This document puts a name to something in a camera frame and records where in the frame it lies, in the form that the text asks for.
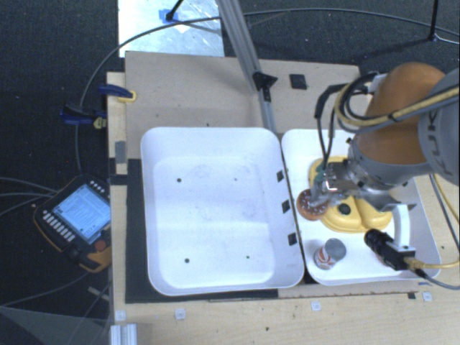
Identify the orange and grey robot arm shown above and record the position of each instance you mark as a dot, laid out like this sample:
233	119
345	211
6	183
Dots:
395	120

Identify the yellow divided plate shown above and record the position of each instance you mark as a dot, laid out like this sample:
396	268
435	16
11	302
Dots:
345	223

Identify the brown doughnut with sprinkles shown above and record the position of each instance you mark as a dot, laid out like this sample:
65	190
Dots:
305	208

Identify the small dark round object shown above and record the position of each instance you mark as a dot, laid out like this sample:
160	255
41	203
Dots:
345	208

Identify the brown cardboard board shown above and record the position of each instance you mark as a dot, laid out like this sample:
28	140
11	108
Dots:
194	92

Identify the black cylinder on white bracket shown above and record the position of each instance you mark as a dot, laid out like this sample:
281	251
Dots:
386	250

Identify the white and orange can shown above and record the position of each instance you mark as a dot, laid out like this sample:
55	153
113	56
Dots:
325	257

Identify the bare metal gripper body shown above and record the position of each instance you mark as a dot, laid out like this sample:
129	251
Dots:
341	182

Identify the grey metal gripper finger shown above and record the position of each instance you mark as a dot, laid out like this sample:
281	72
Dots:
315	198
325	199

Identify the white plastic tray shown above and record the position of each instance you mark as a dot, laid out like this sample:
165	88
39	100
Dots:
215	210
359	261

